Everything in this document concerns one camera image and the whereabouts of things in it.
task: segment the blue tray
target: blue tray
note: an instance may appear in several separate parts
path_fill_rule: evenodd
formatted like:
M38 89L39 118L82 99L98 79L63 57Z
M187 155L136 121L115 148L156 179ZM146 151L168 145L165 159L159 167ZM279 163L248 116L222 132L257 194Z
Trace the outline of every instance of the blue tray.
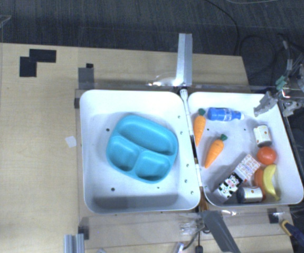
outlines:
M137 115L116 125L106 157L116 170L146 183L163 180L178 153L178 140L167 128Z

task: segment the wooden surface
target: wooden surface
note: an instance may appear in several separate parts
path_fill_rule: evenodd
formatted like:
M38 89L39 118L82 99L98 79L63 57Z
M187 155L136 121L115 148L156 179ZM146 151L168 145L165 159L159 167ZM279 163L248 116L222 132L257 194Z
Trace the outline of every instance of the wooden surface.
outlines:
M30 48L57 50L57 61L38 63L36 78L21 78L20 56L28 56ZM69 148L65 138L76 136L74 93L78 67L86 63L94 64L97 80L130 78L146 83L156 75L175 72L176 54L3 44L0 252L63 252L64 235L77 233L77 149ZM240 57L194 55L193 72L194 80L205 83L247 84ZM96 225L100 219L93 218ZM106 222L104 228L108 222L118 222L102 220ZM172 252L178 237L184 239L170 233L171 239L164 237L161 244L144 236L140 245L134 245L130 244L136 241L132 236L141 232L143 225L137 220L136 230L132 226L121 225L118 236L107 233L98 247L107 253L163 253ZM155 226L150 231L157 233L160 225ZM229 227L242 252L292 252L290 239L278 224L231 223ZM220 252L211 235L203 237L202 244L205 252ZM92 247L87 252L97 252L97 245Z

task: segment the can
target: can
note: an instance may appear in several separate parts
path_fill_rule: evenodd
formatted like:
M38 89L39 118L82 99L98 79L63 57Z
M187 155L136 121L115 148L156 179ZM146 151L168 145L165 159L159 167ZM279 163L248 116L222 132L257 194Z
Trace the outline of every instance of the can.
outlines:
M263 198L260 187L241 187L236 192L238 203L261 202Z
M256 126L253 131L258 147L270 146L272 144L272 138L269 133L269 129L265 124Z

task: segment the blue plastic bottle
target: blue plastic bottle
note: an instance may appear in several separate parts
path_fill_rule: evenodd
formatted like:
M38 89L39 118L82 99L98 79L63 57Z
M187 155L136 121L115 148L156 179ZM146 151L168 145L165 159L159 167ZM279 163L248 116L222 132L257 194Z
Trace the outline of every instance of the blue plastic bottle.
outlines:
M228 108L209 108L207 118L212 121L231 121L233 119L242 120L244 115Z

